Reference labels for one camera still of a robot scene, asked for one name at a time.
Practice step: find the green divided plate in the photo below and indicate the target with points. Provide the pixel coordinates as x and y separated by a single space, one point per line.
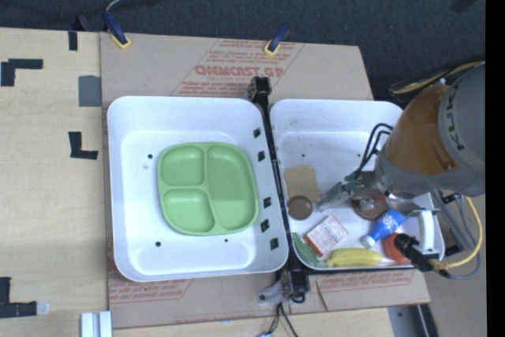
229 185

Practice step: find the white plastic tray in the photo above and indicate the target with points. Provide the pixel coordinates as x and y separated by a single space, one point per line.
327 130
134 185

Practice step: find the brown cardboard board red print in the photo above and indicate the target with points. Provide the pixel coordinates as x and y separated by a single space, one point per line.
165 63

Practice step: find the yellow banana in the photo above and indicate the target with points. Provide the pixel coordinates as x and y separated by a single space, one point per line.
355 257

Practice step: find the brown doughnut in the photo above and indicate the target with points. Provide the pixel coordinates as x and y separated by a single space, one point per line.
378 201

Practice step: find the orange round toy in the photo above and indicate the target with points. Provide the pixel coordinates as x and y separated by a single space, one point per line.
392 250

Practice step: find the tan bread slice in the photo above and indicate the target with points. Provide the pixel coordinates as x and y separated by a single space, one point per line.
301 179

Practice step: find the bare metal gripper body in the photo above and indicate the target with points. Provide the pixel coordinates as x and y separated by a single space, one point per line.
367 181

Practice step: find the white and orange packet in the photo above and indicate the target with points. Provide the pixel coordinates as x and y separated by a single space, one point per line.
326 234

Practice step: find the black cylinder on white bracket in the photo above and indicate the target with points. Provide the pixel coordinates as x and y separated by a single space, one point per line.
426 233

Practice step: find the green pea pod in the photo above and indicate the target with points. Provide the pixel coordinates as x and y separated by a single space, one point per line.
305 249

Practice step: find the blue and white bottle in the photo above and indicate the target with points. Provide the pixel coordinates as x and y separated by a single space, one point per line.
384 227

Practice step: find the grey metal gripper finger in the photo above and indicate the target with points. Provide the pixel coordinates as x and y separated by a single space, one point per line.
334 196
367 203

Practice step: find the round brown biscuit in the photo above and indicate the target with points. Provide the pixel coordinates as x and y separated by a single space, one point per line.
300 207

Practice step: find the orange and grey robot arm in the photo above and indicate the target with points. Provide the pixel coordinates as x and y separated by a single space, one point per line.
430 138

